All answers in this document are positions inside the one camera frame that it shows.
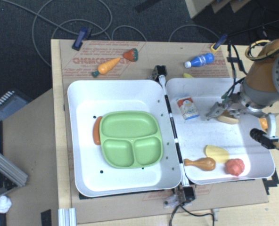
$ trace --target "green plate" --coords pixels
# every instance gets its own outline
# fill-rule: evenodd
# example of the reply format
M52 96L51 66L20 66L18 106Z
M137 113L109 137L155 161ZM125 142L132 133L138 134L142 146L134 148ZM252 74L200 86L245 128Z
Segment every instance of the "green plate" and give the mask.
M99 132L104 158L113 167L143 168L163 156L158 123L147 112L108 113L100 122Z

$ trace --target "gray floor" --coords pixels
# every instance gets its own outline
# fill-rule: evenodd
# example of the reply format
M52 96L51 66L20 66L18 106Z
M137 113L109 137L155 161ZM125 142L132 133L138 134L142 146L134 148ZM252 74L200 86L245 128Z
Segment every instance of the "gray floor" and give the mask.
M172 32L186 24L195 24L212 30L219 36L245 30L279 19L279 0L252 0L239 12L233 13L230 6L214 14L210 6L191 19L185 0L160 0L153 6L137 11L147 0L0 0L0 96L5 90L17 88L32 99L37 98L52 86L50 64L50 39L56 29L54 24L37 18L38 12L66 29L78 32L80 27L93 26L94 40L144 40L168 41ZM132 26L137 30L119 26ZM279 23L265 29L270 39L279 38ZM230 39L234 44L248 45L264 37L262 29L241 33ZM76 35L57 30L54 38L75 39ZM206 29L197 27L177 31L171 41L215 42L216 37Z

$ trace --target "red toy food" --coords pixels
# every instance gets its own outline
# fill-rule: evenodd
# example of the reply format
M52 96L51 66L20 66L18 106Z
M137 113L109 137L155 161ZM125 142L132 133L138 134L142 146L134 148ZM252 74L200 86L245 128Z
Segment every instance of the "red toy food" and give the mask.
M244 171L244 163L241 159L229 159L226 162L226 169L234 176L239 176Z

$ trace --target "orange carrot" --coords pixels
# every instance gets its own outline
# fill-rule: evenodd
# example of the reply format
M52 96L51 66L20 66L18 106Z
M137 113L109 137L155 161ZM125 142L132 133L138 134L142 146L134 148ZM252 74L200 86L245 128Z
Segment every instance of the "orange carrot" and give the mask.
M113 67L121 60L121 58L113 58L98 66L98 71L92 72L93 77L97 77L98 74L105 74L113 69Z

